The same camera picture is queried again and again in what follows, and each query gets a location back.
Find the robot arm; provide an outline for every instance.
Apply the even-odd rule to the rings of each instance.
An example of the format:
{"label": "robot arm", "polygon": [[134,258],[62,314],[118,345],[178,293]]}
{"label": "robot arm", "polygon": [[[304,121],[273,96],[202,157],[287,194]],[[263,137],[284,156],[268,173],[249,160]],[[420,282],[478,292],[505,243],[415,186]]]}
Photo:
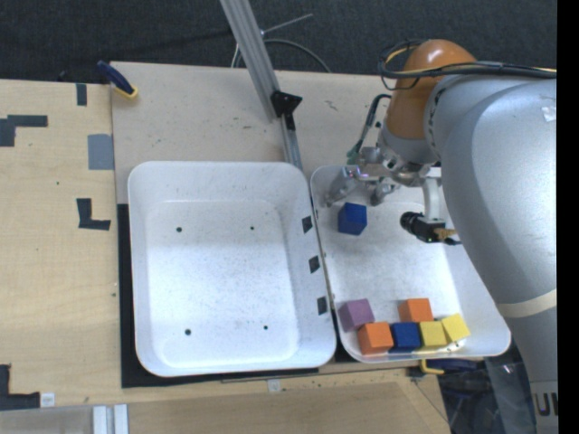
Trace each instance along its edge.
{"label": "robot arm", "polygon": [[[460,242],[523,357],[537,429],[558,432],[556,74],[475,62],[446,41],[390,53],[410,46],[377,147],[358,147],[358,178],[380,178],[374,204],[384,188],[406,184],[421,185],[428,206],[437,186],[426,173],[441,167]],[[405,216],[403,227],[423,241],[445,229],[428,211]]]}

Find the table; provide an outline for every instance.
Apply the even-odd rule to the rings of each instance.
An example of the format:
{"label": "table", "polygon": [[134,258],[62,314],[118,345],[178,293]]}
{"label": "table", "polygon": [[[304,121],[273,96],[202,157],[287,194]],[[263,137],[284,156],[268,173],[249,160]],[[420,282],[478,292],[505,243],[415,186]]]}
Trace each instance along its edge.
{"label": "table", "polygon": [[[449,432],[435,377],[413,382],[400,364],[329,363],[315,375],[280,379],[275,394],[259,378],[121,387],[116,207],[126,197],[124,176],[136,159],[193,154],[195,160],[275,161],[283,155],[281,133],[264,122],[247,71],[115,66],[138,86],[140,103],[111,94],[108,85],[87,85],[84,106],[78,96],[84,87],[73,83],[0,81],[0,118],[48,118],[48,127],[16,127],[14,146],[0,146],[0,363],[12,365],[10,392],[53,393],[57,407],[127,403],[137,432],[147,432],[145,426],[153,432],[169,419],[166,427],[186,424],[193,416],[203,418],[207,429],[216,420],[222,427],[247,423],[252,417],[239,418],[234,407],[255,415],[264,406],[268,423],[286,420],[295,431],[307,422],[346,429],[339,421],[358,417],[370,428],[399,423],[408,432],[424,426]],[[320,165],[342,163],[370,101],[382,92],[380,80],[278,76],[283,90],[304,98],[294,116],[306,177]],[[195,123],[195,141],[164,135],[190,134],[185,123]],[[89,136],[113,131],[115,171],[89,169]],[[146,154],[131,153],[143,146]],[[120,149],[126,151],[122,156]],[[108,230],[79,228],[80,198],[90,198],[92,218],[110,221]],[[183,414],[181,421],[176,412]],[[306,418],[302,424],[290,422],[290,414]]]}

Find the cube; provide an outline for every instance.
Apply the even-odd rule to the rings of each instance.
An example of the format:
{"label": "cube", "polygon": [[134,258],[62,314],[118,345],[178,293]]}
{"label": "cube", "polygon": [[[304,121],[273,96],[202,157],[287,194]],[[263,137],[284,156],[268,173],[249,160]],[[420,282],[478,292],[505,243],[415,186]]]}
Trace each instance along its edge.
{"label": "cube", "polygon": [[366,209],[362,204],[344,203],[337,214],[337,230],[340,233],[359,235],[367,224]]}
{"label": "cube", "polygon": [[431,301],[426,297],[406,299],[398,306],[398,315],[402,322],[431,322],[434,320]]}
{"label": "cube", "polygon": [[362,355],[384,354],[394,346],[390,325],[386,322],[366,323],[357,332]]}
{"label": "cube", "polygon": [[394,347],[390,349],[390,354],[412,352],[422,344],[416,323],[392,323],[390,331],[394,339]]}
{"label": "cube", "polygon": [[338,309],[337,315],[345,331],[355,331],[360,326],[375,321],[368,299],[347,301]]}
{"label": "cube", "polygon": [[455,343],[470,336],[470,330],[460,314],[446,316],[441,320],[446,338],[450,343]]}
{"label": "cube", "polygon": [[418,324],[422,339],[421,350],[430,351],[440,349],[448,344],[442,322],[421,322]]}

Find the empty white tray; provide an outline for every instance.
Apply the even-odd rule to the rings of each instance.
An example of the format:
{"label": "empty white tray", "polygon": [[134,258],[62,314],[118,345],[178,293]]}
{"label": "empty white tray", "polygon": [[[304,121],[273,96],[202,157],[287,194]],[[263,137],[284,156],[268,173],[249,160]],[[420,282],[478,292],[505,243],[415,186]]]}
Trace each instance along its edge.
{"label": "empty white tray", "polygon": [[[422,189],[402,187],[387,195],[382,204],[372,207],[369,192],[359,185],[346,199],[328,208],[325,196],[342,167],[320,167],[310,183],[336,309],[348,300],[367,298],[376,321],[395,323],[400,321],[401,302],[427,297],[435,319],[459,313],[471,332],[458,345],[437,351],[362,355],[356,332],[345,331],[338,320],[340,339],[348,353],[365,363],[504,353],[510,345],[510,331],[464,248],[418,241],[401,227],[404,212],[424,212]],[[367,226],[358,236],[337,230],[337,214],[344,202],[367,206]],[[451,223],[447,213],[443,216]]]}
{"label": "empty white tray", "polygon": [[128,178],[136,347],[159,376],[314,368],[336,349],[308,183],[286,163]]}

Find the yellow cube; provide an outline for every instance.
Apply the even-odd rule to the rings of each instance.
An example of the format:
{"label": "yellow cube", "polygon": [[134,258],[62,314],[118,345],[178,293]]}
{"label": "yellow cube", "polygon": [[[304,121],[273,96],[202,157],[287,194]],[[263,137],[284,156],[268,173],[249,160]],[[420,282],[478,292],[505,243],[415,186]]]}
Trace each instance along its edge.
{"label": "yellow cube", "polygon": [[449,341],[444,334],[444,327],[441,322],[420,322],[420,336],[422,338],[422,347],[420,350],[428,351],[444,347]]}
{"label": "yellow cube", "polygon": [[470,330],[460,314],[447,316],[441,320],[444,333],[450,343],[455,343],[470,336]]}

